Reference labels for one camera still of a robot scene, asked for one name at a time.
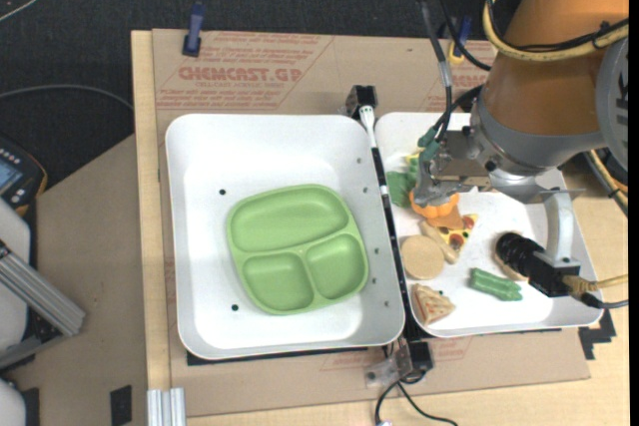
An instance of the wooden edge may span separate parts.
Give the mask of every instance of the wooden edge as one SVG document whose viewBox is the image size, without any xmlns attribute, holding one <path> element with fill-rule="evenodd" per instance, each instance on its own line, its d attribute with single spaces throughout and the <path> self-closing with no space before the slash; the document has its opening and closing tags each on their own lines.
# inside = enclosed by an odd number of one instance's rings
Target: wooden edge
<svg viewBox="0 0 639 426">
<path fill-rule="evenodd" d="M 171 388 L 171 363 L 151 31 L 131 33 L 131 52 L 140 198 L 147 385 L 149 389 L 168 390 Z"/>
</svg>

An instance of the green pickle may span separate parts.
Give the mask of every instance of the green pickle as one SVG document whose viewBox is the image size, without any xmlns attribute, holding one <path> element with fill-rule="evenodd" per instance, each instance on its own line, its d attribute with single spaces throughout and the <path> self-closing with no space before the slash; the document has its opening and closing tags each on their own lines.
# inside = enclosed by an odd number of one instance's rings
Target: green pickle
<svg viewBox="0 0 639 426">
<path fill-rule="evenodd" d="M 480 268 L 473 268 L 470 271 L 470 287 L 492 294 L 500 300 L 516 301 L 523 298 L 519 284 Z"/>
</svg>

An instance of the green plate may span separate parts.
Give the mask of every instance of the green plate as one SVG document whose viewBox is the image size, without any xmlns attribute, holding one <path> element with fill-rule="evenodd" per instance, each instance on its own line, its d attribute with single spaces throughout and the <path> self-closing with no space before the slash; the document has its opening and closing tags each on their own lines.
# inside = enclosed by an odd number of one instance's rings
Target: green plate
<svg viewBox="0 0 639 426">
<path fill-rule="evenodd" d="M 368 277 L 359 229 L 328 187 L 286 187 L 240 201 L 229 214 L 227 238 L 245 290 L 273 314 L 345 300 Z"/>
</svg>

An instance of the brown cylinder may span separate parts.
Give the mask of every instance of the brown cylinder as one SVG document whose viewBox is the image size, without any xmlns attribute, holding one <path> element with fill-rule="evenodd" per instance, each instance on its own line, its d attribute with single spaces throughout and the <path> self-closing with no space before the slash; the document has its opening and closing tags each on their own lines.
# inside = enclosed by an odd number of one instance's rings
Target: brown cylinder
<svg viewBox="0 0 639 426">
<path fill-rule="evenodd" d="M 504 39 L 512 45 L 555 44 L 629 16 L 630 0 L 522 0 Z M 498 54 L 482 99 L 501 125 L 535 135 L 597 132 L 597 74 L 605 50 L 562 61 L 524 61 Z"/>
</svg>

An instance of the wooden table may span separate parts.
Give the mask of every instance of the wooden table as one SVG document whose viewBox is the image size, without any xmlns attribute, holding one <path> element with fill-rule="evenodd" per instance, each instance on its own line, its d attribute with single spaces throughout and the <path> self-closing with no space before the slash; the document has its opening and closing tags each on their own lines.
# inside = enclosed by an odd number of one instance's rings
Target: wooden table
<svg viewBox="0 0 639 426">
<path fill-rule="evenodd" d="M 150 389 L 172 385 L 167 324 L 163 233 L 158 183 L 158 136 L 154 94 L 152 33 L 132 33 L 136 145 L 139 177 L 147 378 Z M 628 271 L 627 218 L 603 194 L 583 169 L 568 169 L 569 185 L 587 187 L 574 207 L 595 268 L 601 278 Z M 611 288 L 607 300 L 627 296 L 627 286 Z M 459 425 L 629 424 L 628 309 L 611 311 L 616 337 L 597 344 L 596 359 L 588 362 L 591 378 L 564 383 L 528 385 L 419 396 L 428 413 L 449 417 Z M 190 418 L 190 426 L 373 424 L 374 401 L 308 406 Z M 424 424 L 403 398 L 387 399 L 382 417 L 396 426 Z"/>
</svg>

